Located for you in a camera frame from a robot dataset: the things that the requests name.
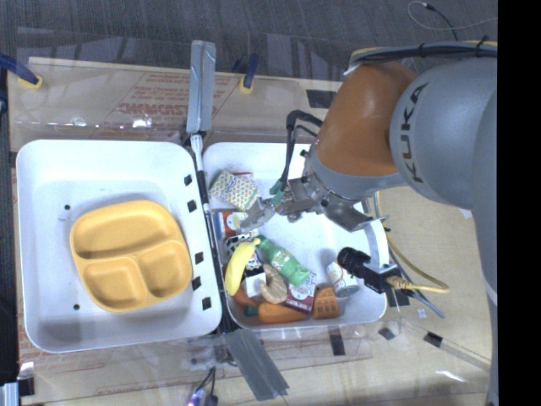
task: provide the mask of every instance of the green bottle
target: green bottle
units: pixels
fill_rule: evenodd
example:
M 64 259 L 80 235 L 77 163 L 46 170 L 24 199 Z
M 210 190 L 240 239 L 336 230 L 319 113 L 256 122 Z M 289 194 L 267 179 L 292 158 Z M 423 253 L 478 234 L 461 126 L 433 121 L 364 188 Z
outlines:
M 297 259 L 279 245 L 274 245 L 266 236 L 258 235 L 260 244 L 258 248 L 263 251 L 267 262 L 273 265 L 293 286 L 300 286 L 311 271 L 304 265 L 301 265 Z

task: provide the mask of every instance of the white can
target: white can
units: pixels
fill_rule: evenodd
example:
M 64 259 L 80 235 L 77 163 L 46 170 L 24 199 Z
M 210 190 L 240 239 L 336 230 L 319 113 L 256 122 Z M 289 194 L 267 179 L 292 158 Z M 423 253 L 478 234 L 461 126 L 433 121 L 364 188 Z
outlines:
M 329 263 L 326 270 L 337 298 L 345 298 L 361 288 L 358 285 L 357 278 L 338 265 L 336 261 Z

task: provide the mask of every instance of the toy banana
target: toy banana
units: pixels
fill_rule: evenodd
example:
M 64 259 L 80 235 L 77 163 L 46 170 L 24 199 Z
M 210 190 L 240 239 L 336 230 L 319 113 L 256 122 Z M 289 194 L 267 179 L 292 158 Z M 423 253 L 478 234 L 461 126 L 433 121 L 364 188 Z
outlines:
M 255 245 L 259 243 L 259 238 L 255 238 L 253 241 L 245 241 L 233 251 L 227 264 L 225 277 L 226 292 L 231 296 L 238 291 L 240 282 L 243 280 L 244 268 L 254 253 Z
M 261 296 L 271 304 L 284 302 L 287 299 L 287 286 L 284 279 L 276 268 L 271 265 L 265 263 L 263 269 L 265 269 L 268 284 L 260 283 Z

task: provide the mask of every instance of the yellow tray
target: yellow tray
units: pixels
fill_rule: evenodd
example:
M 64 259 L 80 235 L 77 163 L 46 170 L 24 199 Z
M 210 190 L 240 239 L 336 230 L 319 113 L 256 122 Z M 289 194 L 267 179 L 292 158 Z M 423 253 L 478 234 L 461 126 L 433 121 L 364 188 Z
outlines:
M 192 279 L 180 227 L 162 205 L 135 200 L 77 219 L 70 247 L 79 277 L 102 309 L 138 310 L 180 294 Z

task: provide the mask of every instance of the patterned sponge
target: patterned sponge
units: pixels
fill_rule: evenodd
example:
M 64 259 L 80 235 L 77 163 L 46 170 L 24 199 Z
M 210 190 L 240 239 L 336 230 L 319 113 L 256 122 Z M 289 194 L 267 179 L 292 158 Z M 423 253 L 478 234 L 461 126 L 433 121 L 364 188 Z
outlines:
M 222 170 L 210 186 L 210 193 L 239 210 L 246 211 L 254 204 L 258 188 L 252 180 Z

